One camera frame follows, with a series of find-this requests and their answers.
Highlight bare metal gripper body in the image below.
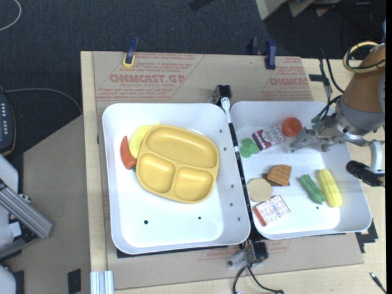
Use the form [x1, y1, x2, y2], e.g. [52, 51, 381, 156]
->
[311, 116, 379, 148]

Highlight orange round fruit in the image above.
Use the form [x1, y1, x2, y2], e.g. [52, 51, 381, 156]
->
[281, 116, 304, 138]

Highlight brown waffle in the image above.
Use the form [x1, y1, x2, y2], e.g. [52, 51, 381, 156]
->
[265, 164, 293, 187]

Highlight yellow corn cob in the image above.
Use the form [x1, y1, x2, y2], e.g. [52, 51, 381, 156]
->
[318, 168, 343, 208]

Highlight green cucumber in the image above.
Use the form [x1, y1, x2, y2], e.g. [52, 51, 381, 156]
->
[298, 174, 326, 205]

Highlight green grapes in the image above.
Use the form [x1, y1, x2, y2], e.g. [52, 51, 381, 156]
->
[239, 137, 262, 159]

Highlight tan round biscuit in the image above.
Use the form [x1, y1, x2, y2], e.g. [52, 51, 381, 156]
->
[246, 178, 273, 203]

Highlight thin black and white rod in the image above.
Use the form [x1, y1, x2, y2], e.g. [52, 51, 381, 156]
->
[220, 97, 255, 242]

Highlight red and white packet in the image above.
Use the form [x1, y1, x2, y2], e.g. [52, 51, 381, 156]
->
[252, 194, 292, 227]

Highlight white plastic tray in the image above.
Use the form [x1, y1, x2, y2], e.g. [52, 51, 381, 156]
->
[229, 100, 372, 240]
[101, 102, 252, 255]

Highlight yellow divided plate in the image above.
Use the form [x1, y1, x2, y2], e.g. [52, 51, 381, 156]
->
[135, 124, 221, 205]

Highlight brown cardboard board red print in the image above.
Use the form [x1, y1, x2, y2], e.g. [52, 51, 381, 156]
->
[91, 51, 365, 290]

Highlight black pen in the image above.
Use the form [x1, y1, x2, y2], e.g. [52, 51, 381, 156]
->
[369, 272, 386, 293]

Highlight yellow banana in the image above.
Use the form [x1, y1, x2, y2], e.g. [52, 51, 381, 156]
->
[128, 122, 161, 159]

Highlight red chili pepper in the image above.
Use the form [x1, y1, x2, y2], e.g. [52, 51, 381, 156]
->
[119, 135, 138, 172]

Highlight black cylinder on white bracket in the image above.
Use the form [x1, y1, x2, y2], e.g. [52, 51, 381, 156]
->
[345, 140, 386, 189]

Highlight black block with thin wires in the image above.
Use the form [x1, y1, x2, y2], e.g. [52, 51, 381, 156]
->
[226, 240, 270, 271]
[207, 84, 232, 105]

